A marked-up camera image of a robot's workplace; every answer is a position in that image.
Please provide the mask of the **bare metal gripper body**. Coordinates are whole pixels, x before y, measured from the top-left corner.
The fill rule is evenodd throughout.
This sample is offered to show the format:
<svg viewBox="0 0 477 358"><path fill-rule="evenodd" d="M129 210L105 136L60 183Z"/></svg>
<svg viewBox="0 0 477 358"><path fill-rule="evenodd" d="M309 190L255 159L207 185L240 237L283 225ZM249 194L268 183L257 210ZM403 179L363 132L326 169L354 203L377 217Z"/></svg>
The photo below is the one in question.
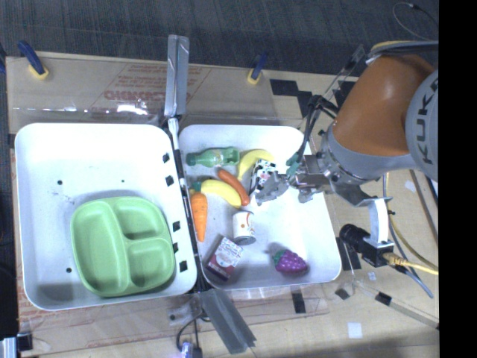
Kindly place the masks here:
<svg viewBox="0 0 477 358"><path fill-rule="evenodd" d="M305 155L296 172L296 188L314 187L316 193L351 197L357 193L357 180L334 157Z"/></svg>

